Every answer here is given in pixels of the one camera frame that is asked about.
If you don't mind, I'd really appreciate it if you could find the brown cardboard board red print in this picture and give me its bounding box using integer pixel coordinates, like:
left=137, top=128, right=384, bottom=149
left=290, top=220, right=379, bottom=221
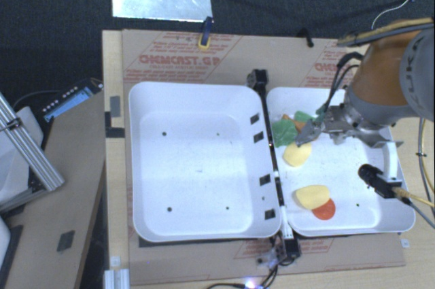
left=121, top=29, right=407, bottom=286

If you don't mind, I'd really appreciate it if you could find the green toy lettuce leaf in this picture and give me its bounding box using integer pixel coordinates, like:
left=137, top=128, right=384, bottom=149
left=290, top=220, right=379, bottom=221
left=271, top=120, right=300, bottom=148

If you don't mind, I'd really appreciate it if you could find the small green toy leaf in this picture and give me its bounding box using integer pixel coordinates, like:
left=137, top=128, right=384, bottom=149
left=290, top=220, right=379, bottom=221
left=294, top=110, right=316, bottom=124

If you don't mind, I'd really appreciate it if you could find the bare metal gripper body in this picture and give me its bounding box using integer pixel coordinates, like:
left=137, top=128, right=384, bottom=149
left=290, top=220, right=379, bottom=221
left=315, top=104, right=388, bottom=146

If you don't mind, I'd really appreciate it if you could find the thin black and white rod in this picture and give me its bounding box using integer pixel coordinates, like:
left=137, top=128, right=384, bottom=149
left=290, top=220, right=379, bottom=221
left=257, top=83, right=290, bottom=241

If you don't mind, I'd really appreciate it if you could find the black block with thin wires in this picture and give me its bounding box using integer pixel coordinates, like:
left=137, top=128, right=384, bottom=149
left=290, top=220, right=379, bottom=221
left=247, top=69, right=269, bottom=90
left=271, top=236, right=302, bottom=265

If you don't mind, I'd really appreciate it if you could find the orange toy carrot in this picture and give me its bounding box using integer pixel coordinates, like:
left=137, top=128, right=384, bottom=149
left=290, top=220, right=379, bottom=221
left=281, top=114, right=307, bottom=132

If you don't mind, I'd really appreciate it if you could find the black cylinder on white bracket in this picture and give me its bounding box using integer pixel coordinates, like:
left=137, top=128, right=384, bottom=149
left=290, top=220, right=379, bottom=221
left=358, top=140, right=405, bottom=200

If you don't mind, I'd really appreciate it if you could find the white plastic tray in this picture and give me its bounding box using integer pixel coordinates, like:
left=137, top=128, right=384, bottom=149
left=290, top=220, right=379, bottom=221
left=266, top=86, right=417, bottom=237
left=128, top=81, right=283, bottom=243

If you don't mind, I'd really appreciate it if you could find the yellow toy potato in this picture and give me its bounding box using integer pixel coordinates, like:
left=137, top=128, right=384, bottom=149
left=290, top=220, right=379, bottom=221
left=283, top=141, right=313, bottom=168
left=294, top=184, right=331, bottom=211

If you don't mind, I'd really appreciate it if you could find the red toy tomato slice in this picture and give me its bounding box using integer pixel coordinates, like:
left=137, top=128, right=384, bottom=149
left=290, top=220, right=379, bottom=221
left=311, top=198, right=336, bottom=221

